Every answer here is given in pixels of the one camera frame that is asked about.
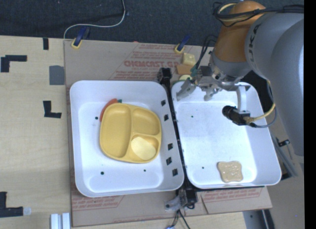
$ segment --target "blue and yellow clamp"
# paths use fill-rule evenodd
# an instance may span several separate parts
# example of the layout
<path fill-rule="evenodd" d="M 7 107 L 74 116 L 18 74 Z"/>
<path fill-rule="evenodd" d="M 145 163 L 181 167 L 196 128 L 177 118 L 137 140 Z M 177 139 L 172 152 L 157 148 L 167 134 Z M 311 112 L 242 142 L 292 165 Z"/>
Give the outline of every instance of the blue and yellow clamp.
<path fill-rule="evenodd" d="M 88 38 L 90 35 L 90 27 L 82 26 L 78 36 L 71 43 L 71 47 L 74 49 L 79 49 L 83 39 Z"/>
<path fill-rule="evenodd" d="M 174 52 L 177 54 L 182 54 L 184 51 L 184 45 L 189 41 L 189 39 L 191 38 L 191 36 L 189 34 L 187 34 L 182 41 L 176 45 L 176 47 L 174 48 Z"/>

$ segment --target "dark background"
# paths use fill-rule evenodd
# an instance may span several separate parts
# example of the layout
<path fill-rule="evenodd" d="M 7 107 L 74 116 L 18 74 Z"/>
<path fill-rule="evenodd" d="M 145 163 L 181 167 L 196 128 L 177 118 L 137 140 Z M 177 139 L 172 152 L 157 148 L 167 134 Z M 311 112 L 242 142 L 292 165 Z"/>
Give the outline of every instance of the dark background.
<path fill-rule="evenodd" d="M 124 21 L 114 28 L 91 28 L 89 39 L 177 44 L 190 34 L 188 44 L 202 45 L 208 34 L 220 31 L 220 22 L 212 16 L 216 1 L 231 0 L 125 0 Z M 265 7 L 304 4 L 304 0 L 253 1 Z M 63 38 L 73 24 L 116 24 L 122 11 L 121 0 L 0 0 L 0 35 Z M 79 29 L 70 29 L 66 37 L 75 38 Z M 254 73 L 245 80 L 265 94 L 265 85 Z"/>

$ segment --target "yellow plate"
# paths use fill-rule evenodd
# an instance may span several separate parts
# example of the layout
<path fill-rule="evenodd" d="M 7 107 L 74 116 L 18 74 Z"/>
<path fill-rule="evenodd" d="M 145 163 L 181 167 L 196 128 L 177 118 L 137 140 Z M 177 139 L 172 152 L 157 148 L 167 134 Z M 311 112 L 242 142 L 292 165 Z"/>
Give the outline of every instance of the yellow plate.
<path fill-rule="evenodd" d="M 115 103 L 103 114 L 100 148 L 113 159 L 146 163 L 155 159 L 161 145 L 158 116 L 145 108 Z"/>

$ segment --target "tray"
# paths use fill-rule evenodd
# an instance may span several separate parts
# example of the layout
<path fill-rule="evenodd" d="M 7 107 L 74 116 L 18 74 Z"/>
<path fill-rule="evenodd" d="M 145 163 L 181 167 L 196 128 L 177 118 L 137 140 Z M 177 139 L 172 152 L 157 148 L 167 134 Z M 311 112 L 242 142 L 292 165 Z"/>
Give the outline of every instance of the tray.
<path fill-rule="evenodd" d="M 176 100 L 183 82 L 171 89 L 176 111 L 181 147 L 190 182 L 200 189 L 255 187 L 274 185 L 280 181 L 281 170 L 268 128 L 238 126 L 222 114 L 226 105 L 237 106 L 237 93 L 220 91 L 210 101 L 205 92 L 195 91 Z M 263 114 L 257 91 L 249 85 L 247 110 L 252 116 Z M 265 119 L 256 122 L 267 124 Z M 218 169 L 219 162 L 238 162 L 242 180 L 225 183 Z"/>
<path fill-rule="evenodd" d="M 161 147 L 148 163 L 106 156 L 99 144 L 100 112 L 111 99 L 154 112 L 161 122 Z M 70 89 L 75 181 L 85 196 L 98 197 L 181 187 L 184 172 L 165 89 L 153 81 L 78 81 Z"/>
<path fill-rule="evenodd" d="M 143 107 L 111 104 L 104 111 L 100 147 L 108 157 L 133 163 L 155 159 L 161 146 L 158 116 Z"/>

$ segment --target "white tray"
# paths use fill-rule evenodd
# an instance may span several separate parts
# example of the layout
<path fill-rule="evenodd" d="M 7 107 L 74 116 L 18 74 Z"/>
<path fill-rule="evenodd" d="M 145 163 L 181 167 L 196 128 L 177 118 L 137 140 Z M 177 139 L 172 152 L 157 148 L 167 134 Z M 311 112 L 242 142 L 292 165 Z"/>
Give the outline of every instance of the white tray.
<path fill-rule="evenodd" d="M 147 108 L 158 115 L 162 140 L 156 159 L 135 164 L 117 161 L 102 153 L 100 121 L 96 117 L 113 98 Z M 160 84 L 153 81 L 78 81 L 71 87 L 70 101 L 75 180 L 83 195 L 123 195 L 181 187 L 184 180 L 182 163 L 167 94 Z"/>
<path fill-rule="evenodd" d="M 281 170 L 269 129 L 238 126 L 222 114 L 224 106 L 237 106 L 237 93 L 221 91 L 206 102 L 203 100 L 205 92 L 197 87 L 191 95 L 177 101 L 176 93 L 182 84 L 173 85 L 172 98 L 190 182 L 201 189 L 278 183 Z M 246 105 L 251 116 L 263 114 L 257 91 L 252 86 L 246 92 Z M 267 123 L 261 119 L 256 124 Z M 220 161 L 239 161 L 243 180 L 224 183 L 217 169 Z"/>

